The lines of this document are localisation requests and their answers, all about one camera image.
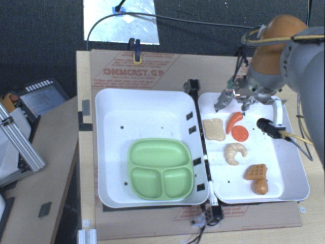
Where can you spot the orange round slice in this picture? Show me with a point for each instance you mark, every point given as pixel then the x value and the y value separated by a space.
pixel 240 133

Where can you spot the brown waffle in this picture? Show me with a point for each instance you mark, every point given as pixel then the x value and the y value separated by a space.
pixel 256 172

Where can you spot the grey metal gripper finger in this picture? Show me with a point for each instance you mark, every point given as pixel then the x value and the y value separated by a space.
pixel 246 105
pixel 222 100

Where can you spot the white plastic tray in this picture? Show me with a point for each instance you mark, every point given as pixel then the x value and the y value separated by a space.
pixel 119 116
pixel 287 166

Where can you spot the brown sausage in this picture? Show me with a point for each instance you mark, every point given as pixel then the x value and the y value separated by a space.
pixel 260 186

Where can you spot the beige bread slice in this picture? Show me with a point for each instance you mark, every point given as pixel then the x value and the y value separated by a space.
pixel 214 129

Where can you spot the thin black and white rod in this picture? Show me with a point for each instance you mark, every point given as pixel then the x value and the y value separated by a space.
pixel 202 138

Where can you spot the black cylinder on white bracket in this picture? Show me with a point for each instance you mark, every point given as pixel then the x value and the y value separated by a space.
pixel 271 126

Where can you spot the green divided plate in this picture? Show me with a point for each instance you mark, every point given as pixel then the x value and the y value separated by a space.
pixel 160 169

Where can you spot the beige croissant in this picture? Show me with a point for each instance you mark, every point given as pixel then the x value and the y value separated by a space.
pixel 234 153

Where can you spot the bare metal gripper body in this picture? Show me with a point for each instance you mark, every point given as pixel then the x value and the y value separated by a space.
pixel 250 92

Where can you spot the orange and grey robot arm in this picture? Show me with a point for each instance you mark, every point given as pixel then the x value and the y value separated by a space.
pixel 292 57

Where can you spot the brown cardboard board red print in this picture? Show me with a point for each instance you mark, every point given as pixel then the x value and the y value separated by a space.
pixel 152 67

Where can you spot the orange carrot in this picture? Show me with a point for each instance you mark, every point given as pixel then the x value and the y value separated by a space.
pixel 233 122

